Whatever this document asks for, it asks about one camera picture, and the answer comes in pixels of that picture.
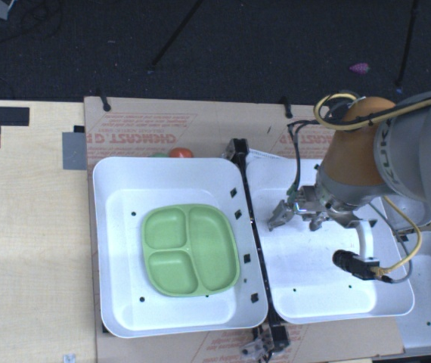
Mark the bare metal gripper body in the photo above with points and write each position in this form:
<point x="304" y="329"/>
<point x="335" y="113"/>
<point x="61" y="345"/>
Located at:
<point x="310" y="202"/>

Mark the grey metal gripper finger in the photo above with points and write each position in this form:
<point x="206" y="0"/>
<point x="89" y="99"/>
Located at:
<point x="318" y="221"/>
<point x="280" y="215"/>

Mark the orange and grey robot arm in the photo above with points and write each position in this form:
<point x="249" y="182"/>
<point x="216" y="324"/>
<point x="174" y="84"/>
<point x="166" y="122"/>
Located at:
<point x="355" y="153"/>

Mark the thin black and white rod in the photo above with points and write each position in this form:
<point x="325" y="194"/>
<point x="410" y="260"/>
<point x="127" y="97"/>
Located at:
<point x="255" y="225"/>

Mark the white plastic tray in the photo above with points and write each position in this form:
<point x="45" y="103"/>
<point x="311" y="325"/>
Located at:
<point x="314" y="278"/>
<point x="124" y="308"/>

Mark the green divided plate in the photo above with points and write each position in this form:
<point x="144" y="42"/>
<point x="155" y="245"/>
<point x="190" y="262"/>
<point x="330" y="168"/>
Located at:
<point x="191" y="250"/>

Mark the brown cardboard board red print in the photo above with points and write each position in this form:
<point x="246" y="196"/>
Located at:
<point x="208" y="129"/>

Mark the red tomato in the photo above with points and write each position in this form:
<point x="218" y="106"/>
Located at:
<point x="181" y="152"/>

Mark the green round toy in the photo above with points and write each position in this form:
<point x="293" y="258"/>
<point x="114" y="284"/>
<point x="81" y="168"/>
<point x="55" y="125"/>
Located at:
<point x="159" y="155"/>

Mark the purple grapes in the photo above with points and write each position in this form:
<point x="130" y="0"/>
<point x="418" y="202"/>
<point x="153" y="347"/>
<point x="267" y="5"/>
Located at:
<point x="359" y="68"/>

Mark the black cylinder on white bracket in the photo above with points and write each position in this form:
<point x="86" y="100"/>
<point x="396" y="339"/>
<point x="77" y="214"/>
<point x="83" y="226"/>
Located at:
<point x="351" y="264"/>

